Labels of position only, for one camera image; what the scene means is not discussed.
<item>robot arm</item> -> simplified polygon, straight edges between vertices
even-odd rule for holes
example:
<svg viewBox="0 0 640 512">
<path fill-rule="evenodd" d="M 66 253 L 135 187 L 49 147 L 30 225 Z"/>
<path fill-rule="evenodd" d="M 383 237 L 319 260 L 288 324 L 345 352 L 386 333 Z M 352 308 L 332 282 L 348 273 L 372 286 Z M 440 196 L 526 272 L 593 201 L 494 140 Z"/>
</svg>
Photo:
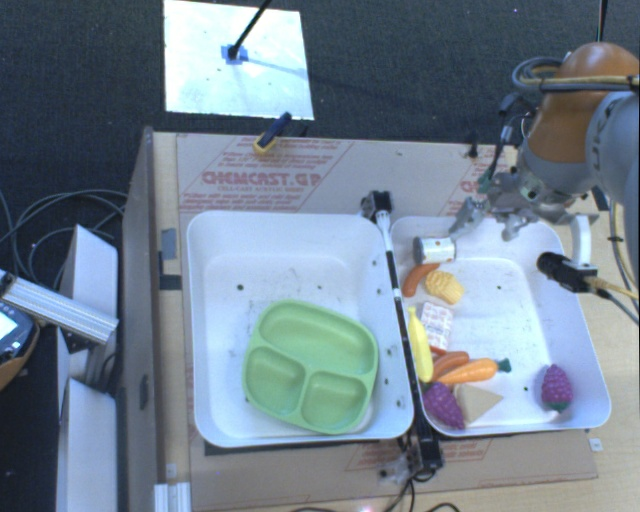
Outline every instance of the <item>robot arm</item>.
<svg viewBox="0 0 640 512">
<path fill-rule="evenodd" d="M 541 65 L 548 67 L 548 60 Z M 490 170 L 481 178 L 486 200 L 465 202 L 450 237 L 472 229 L 487 213 L 505 224 L 507 241 L 540 218 L 569 224 L 575 216 L 566 208 L 599 186 L 624 206 L 638 282 L 638 70 L 631 53 L 598 42 L 570 54 L 552 80 L 520 78 L 514 72 L 516 85 L 545 96 L 516 166 L 509 173 Z"/>
</svg>

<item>silver metal bar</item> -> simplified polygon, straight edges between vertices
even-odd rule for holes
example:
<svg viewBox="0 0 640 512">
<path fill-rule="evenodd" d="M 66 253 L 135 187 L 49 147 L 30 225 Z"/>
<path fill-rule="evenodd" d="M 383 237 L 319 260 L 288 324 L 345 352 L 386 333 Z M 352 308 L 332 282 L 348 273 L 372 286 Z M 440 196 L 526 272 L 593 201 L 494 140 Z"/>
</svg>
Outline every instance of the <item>silver metal bar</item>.
<svg viewBox="0 0 640 512">
<path fill-rule="evenodd" d="M 45 324 L 106 345 L 118 319 L 0 269 L 0 298 Z"/>
</svg>

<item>toy bread slice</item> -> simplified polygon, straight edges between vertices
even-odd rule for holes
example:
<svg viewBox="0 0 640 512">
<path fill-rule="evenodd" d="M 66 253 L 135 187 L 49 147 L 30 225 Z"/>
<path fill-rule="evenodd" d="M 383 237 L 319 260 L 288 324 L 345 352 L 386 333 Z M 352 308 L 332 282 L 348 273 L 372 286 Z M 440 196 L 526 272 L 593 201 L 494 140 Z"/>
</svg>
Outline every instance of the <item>toy bread slice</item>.
<svg viewBox="0 0 640 512">
<path fill-rule="evenodd" d="M 473 423 L 502 400 L 502 396 L 496 393 L 469 384 L 457 385 L 453 390 L 453 395 L 456 397 L 462 410 L 462 416 L 467 423 Z"/>
<path fill-rule="evenodd" d="M 455 276 L 442 270 L 429 272 L 424 281 L 424 285 L 429 295 L 438 297 L 448 304 L 455 304 L 464 294 L 464 288 Z"/>
</svg>

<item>screen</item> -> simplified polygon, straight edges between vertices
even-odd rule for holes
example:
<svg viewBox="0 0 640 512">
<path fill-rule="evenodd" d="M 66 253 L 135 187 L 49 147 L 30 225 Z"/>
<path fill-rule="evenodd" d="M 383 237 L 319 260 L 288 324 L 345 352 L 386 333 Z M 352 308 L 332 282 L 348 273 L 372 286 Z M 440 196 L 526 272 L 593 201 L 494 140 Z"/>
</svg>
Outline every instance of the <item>screen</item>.
<svg viewBox="0 0 640 512">
<path fill-rule="evenodd" d="M 0 340 L 13 331 L 18 324 L 0 311 Z"/>
</svg>

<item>black fabric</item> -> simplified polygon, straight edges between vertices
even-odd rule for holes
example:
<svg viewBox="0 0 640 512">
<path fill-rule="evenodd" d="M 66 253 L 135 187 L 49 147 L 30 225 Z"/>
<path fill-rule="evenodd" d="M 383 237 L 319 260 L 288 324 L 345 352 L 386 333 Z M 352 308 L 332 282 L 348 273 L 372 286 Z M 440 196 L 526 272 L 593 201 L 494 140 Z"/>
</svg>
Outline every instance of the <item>black fabric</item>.
<svg viewBox="0 0 640 512">
<path fill-rule="evenodd" d="M 513 67 L 533 56 L 563 57 L 593 41 L 598 24 L 596 0 L 276 0 L 271 8 L 301 13 L 316 118 L 310 137 L 464 142 L 475 133 L 480 143 L 495 143 Z M 604 40 L 637 55 L 639 14 L 637 0 L 610 2 Z M 52 193 L 126 192 L 145 125 L 258 134 L 270 124 L 165 112 L 163 51 L 161 0 L 0 2 L 0 190 L 14 216 Z M 104 214 L 83 200 L 67 202 L 21 229 L 20 247 Z M 0 208 L 0 237 L 4 217 Z M 43 246 L 34 265 L 44 282 L 53 281 L 67 247 L 64 236 Z M 0 268 L 11 261 L 3 243 Z M 4 512 L 52 510 L 50 420 L 46 435 L 33 436 L 21 453 L 31 474 L 18 482 L 5 460 L 15 453 L 6 449 L 12 431 L 38 424 L 51 385 L 47 377 L 40 392 L 25 395 L 33 406 L 11 415 L 15 425 L 0 410 Z"/>
</svg>

